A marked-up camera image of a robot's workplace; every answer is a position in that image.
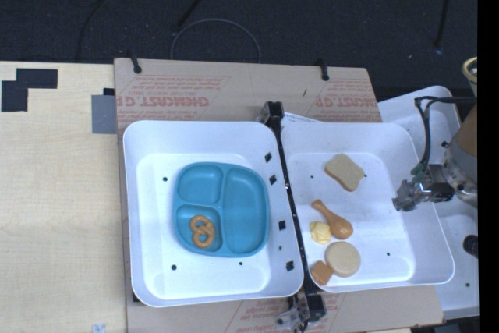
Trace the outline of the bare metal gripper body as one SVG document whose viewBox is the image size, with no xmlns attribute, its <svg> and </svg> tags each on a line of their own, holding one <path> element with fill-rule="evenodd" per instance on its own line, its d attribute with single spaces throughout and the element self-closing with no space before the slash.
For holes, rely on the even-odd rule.
<svg viewBox="0 0 499 333">
<path fill-rule="evenodd" d="M 449 201 L 457 197 L 460 201 L 478 207 L 478 186 L 468 174 L 464 173 L 456 164 L 431 164 L 427 167 L 430 201 Z"/>
</svg>

